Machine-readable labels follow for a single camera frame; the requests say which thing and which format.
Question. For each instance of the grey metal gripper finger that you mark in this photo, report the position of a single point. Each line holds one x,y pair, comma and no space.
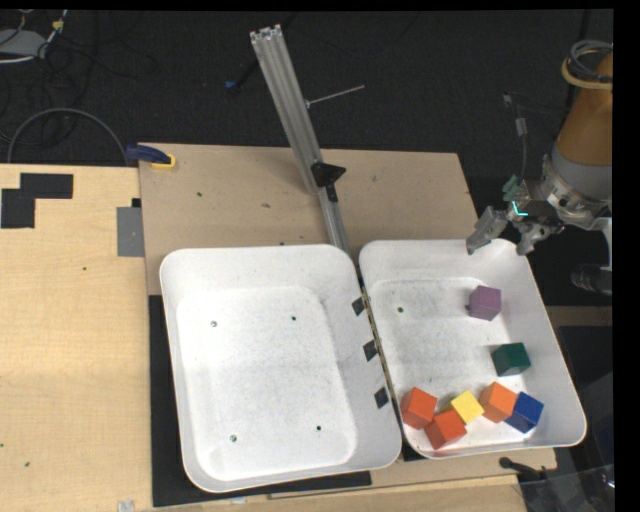
484,231
531,239

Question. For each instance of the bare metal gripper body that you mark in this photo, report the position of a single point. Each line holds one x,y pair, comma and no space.
550,206

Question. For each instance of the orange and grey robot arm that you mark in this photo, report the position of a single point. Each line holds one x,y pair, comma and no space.
587,130

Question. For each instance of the purple cube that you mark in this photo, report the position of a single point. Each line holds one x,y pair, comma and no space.
485,302

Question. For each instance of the green cube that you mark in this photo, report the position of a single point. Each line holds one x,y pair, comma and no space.
510,359

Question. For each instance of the white plastic tray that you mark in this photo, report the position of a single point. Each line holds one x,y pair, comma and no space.
440,345
260,380

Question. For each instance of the orange cube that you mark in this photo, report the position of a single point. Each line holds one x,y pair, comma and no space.
497,402
418,406
446,428

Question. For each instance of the blue cube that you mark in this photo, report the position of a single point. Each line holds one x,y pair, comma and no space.
526,412

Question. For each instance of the yellow cube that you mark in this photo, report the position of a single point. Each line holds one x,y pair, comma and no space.
467,406

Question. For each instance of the brown flat board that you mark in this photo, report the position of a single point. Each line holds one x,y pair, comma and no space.
240,200

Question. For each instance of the black cylinder on white bracket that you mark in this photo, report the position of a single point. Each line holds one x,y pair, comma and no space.
593,278

